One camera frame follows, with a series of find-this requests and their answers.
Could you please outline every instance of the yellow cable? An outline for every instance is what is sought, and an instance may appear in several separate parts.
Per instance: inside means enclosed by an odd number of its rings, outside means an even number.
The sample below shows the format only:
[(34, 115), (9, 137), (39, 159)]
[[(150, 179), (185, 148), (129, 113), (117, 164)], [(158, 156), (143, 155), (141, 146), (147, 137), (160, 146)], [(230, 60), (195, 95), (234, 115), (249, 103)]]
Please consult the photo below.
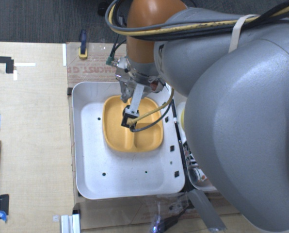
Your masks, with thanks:
[(127, 124), (128, 124), (129, 126), (132, 126), (132, 125), (134, 125), (136, 122), (138, 122), (139, 120), (144, 119), (145, 117), (147, 117), (147, 116), (149, 116), (149, 115), (151, 115), (151, 114), (153, 114), (153, 113), (155, 113), (155, 112), (157, 112), (157, 111), (165, 108), (165, 107), (166, 107), (168, 104), (170, 104), (170, 102), (172, 101), (173, 96), (174, 96), (174, 92), (175, 92), (175, 90), (172, 88), (170, 97), (169, 97), (168, 101), (167, 101), (165, 104), (163, 104), (163, 105), (161, 105), (160, 107), (158, 107), (158, 108), (156, 108), (156, 109), (154, 109), (154, 110), (152, 110), (152, 111), (149, 111), (149, 112), (147, 112), (147, 113), (145, 113), (145, 114), (143, 114), (142, 116), (139, 116), (139, 117), (137, 117), (137, 118), (134, 118), (134, 119), (128, 118), (128, 119), (127, 119)]
[[(109, 22), (113, 25), (112, 23), (112, 15), (113, 15), (113, 9), (114, 6), (111, 8), (109, 12)], [(273, 16), (278, 16), (280, 14), (283, 14), (285, 12), (289, 12), (289, 6), (285, 9), (282, 9), (281, 11), (275, 13)], [(252, 22), (258, 17), (252, 17), (252, 18), (247, 18), (245, 22)], [(172, 32), (178, 32), (178, 31), (185, 31), (185, 30), (192, 30), (192, 29), (202, 29), (202, 28), (209, 28), (209, 27), (217, 27), (217, 26), (223, 26), (223, 25), (235, 25), (237, 20), (228, 20), (228, 21), (218, 21), (218, 22), (208, 22), (208, 23), (196, 23), (196, 24), (191, 24), (191, 25), (185, 25), (185, 26), (177, 26), (177, 27), (171, 27), (171, 28), (166, 28), (166, 29), (156, 29), (156, 30), (147, 30), (147, 31), (135, 31), (135, 32), (125, 32), (121, 30), (116, 30), (111, 28), (112, 31), (122, 34), (122, 35), (127, 35), (127, 36), (143, 36), (143, 35), (153, 35), (153, 34), (159, 34), (159, 33), (172, 33)]]

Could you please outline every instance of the gray carpet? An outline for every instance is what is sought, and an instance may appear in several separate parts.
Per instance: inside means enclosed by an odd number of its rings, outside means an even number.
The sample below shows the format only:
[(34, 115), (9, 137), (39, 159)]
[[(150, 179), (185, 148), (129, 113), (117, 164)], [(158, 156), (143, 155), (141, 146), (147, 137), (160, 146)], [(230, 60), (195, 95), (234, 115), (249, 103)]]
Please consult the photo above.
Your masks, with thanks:
[[(0, 0), (0, 41), (64, 43), (114, 40), (114, 33), (97, 14), (105, 0)], [(194, 0), (198, 7), (235, 14), (262, 14), (286, 0)]]

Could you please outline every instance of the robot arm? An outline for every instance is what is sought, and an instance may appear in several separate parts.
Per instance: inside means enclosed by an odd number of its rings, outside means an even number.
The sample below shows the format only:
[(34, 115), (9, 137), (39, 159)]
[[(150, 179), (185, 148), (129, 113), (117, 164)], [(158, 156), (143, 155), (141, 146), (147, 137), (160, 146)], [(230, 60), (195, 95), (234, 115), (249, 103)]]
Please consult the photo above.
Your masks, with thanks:
[(288, 232), (289, 2), (247, 19), (229, 52), (240, 17), (134, 0), (127, 29), (109, 20), (127, 35), (127, 56), (114, 62), (122, 100), (132, 97), (125, 122), (170, 84), (187, 97), (187, 141), (213, 185), (263, 232)]

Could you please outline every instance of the white tray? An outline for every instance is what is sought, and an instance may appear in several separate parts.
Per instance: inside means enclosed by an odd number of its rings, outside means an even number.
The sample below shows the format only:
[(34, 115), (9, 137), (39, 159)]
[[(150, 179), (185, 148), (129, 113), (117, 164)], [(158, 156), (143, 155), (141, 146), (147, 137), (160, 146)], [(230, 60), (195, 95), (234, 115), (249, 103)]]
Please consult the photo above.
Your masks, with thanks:
[[(185, 177), (172, 110), (167, 113), (168, 122), (162, 120), (163, 142), (156, 150), (115, 151), (107, 146), (102, 130), (104, 101), (114, 95), (120, 95), (117, 82), (82, 82), (73, 88), (78, 191), (92, 200), (179, 192)], [(169, 91), (165, 88), (148, 97), (160, 106), (168, 100)]]

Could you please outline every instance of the white strap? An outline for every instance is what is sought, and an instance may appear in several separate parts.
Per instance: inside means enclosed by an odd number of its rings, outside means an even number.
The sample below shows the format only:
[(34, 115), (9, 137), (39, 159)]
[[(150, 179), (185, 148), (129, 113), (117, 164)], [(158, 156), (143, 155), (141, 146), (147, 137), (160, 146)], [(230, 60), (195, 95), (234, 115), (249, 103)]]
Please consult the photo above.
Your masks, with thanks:
[(247, 18), (254, 17), (254, 16), (256, 15), (246, 15), (246, 16), (240, 17), (237, 20), (237, 22), (235, 23), (233, 27), (231, 43), (230, 43), (230, 48), (228, 49), (228, 52), (234, 51), (237, 48), (238, 41), (240, 39), (240, 34), (241, 34), (241, 27), (243, 26)]

